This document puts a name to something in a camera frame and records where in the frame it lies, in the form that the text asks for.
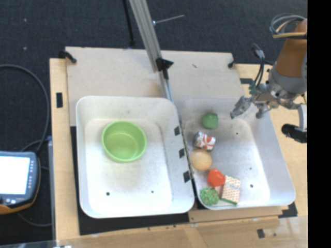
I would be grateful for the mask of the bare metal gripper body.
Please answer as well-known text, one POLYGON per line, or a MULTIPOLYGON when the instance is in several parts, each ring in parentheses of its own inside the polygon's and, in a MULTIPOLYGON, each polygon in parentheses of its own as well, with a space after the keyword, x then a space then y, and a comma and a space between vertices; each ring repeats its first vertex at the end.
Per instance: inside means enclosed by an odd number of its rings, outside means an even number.
POLYGON ((258 108, 277 108, 283 106, 293 110, 299 107, 294 100, 303 94, 303 85, 291 85, 289 89, 278 83, 252 84, 252 103, 258 108))

